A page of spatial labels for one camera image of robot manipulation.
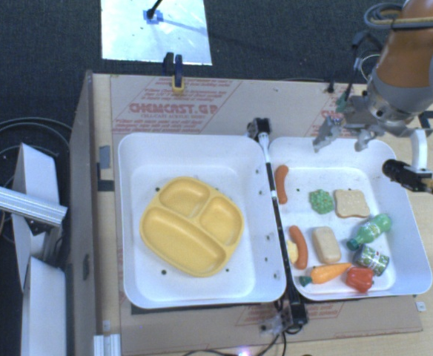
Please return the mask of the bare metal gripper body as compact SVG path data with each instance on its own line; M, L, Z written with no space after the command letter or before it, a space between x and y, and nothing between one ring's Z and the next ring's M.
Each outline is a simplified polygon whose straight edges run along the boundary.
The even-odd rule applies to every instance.
M352 96L343 110L346 127L366 129L381 135L410 136L414 131L408 124L414 114L402 111L383 98L373 96Z

